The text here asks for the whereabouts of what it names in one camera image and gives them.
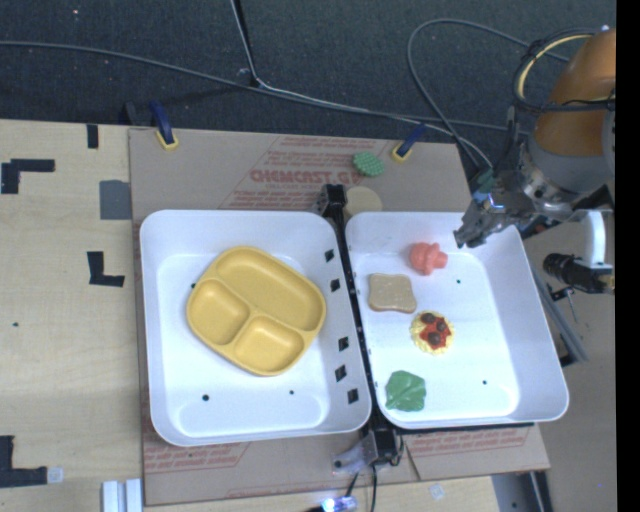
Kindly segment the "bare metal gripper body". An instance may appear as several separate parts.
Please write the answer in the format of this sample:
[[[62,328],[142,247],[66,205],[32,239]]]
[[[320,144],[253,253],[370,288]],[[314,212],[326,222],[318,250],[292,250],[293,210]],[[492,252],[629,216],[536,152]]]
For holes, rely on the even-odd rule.
[[[574,158],[522,158],[503,170],[490,191],[468,207],[468,234],[491,236],[509,226],[528,226],[543,217],[564,222],[576,201]]]

